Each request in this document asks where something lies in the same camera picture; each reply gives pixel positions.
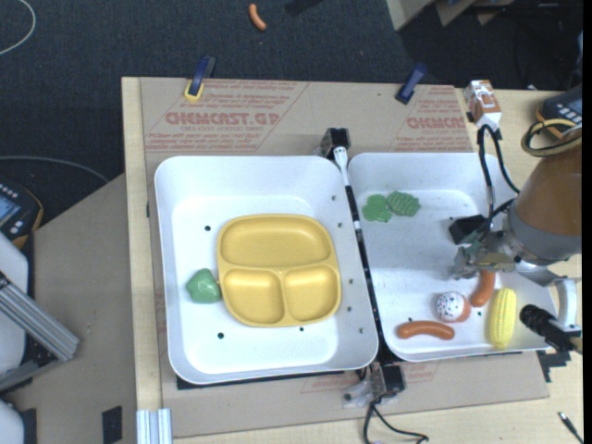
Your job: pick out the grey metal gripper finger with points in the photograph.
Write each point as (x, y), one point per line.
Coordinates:
(464, 264)

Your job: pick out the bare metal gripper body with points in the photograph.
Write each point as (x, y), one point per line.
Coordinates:
(497, 255)

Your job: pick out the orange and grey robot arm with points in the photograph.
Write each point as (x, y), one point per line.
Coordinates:
(550, 201)

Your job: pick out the orange toy sausage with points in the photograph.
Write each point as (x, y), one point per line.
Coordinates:
(425, 330)
(483, 289)
(257, 16)

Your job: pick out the white sprinkled toy doughnut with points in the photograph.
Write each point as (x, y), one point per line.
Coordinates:
(451, 306)

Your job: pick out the white plastic tray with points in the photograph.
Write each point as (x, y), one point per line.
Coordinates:
(416, 266)
(194, 248)

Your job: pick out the yellow toy corn cob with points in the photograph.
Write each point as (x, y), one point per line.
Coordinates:
(502, 317)

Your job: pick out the green toy lettuce leaf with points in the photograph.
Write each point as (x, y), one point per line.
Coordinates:
(403, 203)
(375, 209)

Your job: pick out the thin black and white rod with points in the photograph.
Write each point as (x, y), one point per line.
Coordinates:
(356, 222)

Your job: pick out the orange and white carton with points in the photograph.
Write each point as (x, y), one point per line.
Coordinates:
(483, 102)

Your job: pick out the yellow divided plate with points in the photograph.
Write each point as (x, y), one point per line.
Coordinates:
(277, 271)

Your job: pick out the brown cardboard board red print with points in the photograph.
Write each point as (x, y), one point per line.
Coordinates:
(287, 109)

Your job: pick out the green toy pepper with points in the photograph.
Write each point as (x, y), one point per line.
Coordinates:
(202, 287)

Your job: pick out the black cylinder on white bracket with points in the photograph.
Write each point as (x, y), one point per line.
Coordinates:
(546, 324)

